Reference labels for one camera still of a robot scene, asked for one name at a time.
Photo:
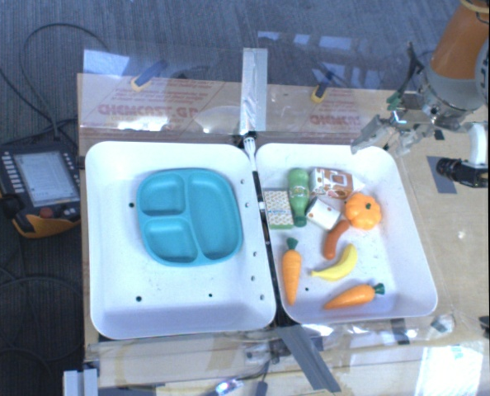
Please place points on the orange and white carton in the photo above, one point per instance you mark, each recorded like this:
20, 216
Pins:
335, 182

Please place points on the brown cardboard board red print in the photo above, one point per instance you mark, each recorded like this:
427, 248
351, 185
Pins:
447, 229

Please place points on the white plastic tray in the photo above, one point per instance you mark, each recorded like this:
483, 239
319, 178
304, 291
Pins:
401, 270
117, 287

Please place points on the blue divided plate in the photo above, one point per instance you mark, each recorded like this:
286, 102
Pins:
212, 204

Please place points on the black cylinder on white bracket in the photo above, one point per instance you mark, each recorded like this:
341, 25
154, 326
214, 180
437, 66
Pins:
461, 171

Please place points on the orange sausage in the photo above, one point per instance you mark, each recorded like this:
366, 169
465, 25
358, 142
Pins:
333, 239

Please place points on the white can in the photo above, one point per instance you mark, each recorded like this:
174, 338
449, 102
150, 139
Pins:
323, 215

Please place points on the orange and green patterned packet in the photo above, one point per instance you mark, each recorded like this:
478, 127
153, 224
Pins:
278, 208

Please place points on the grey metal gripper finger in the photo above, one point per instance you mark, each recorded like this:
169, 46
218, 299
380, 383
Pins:
366, 136
408, 144

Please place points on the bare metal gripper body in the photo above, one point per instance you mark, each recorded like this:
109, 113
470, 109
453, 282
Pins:
418, 116

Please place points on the yellow banana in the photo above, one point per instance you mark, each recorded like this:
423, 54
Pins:
340, 268

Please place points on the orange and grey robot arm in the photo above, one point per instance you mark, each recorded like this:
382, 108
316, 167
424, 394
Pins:
459, 43

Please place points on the green bottle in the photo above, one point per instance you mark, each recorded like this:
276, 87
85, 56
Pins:
298, 192

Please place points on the orange pumpkin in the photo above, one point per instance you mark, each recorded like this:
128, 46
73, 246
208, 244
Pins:
362, 213

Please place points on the orange carrot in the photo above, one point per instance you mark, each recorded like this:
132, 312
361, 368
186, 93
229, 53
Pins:
291, 268
352, 296

